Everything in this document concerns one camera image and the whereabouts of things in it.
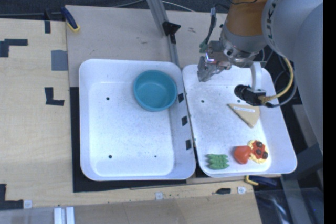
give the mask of tan triangle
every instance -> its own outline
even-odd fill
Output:
[[[228,104],[228,106],[243,120],[248,126],[253,128],[259,117],[260,109],[258,106],[246,105],[246,104]]]

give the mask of teal bowl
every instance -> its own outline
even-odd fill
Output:
[[[138,75],[133,83],[133,92],[139,105],[148,111],[165,110],[177,97],[175,81],[158,70],[147,70]]]

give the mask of tray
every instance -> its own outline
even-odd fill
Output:
[[[199,166],[210,177],[241,175],[266,175],[291,173],[297,166],[296,155],[286,128],[281,109],[260,107],[260,118],[250,128],[227,104],[246,104],[238,100],[234,88],[251,85],[251,70],[232,66],[215,74],[209,81],[199,82],[197,65],[183,69],[183,81],[187,95],[191,127]],[[263,89],[267,95],[275,94],[273,82],[266,69],[262,69]],[[269,157],[263,164],[251,160],[239,164],[233,157],[236,146],[247,145],[250,140],[260,140],[269,149]],[[207,154],[226,154],[229,167],[214,170],[208,167]]]
[[[133,81],[170,75],[178,98],[164,111],[139,106]],[[196,168],[180,68],[171,62],[90,59],[79,68],[80,166],[96,181],[186,179]]]

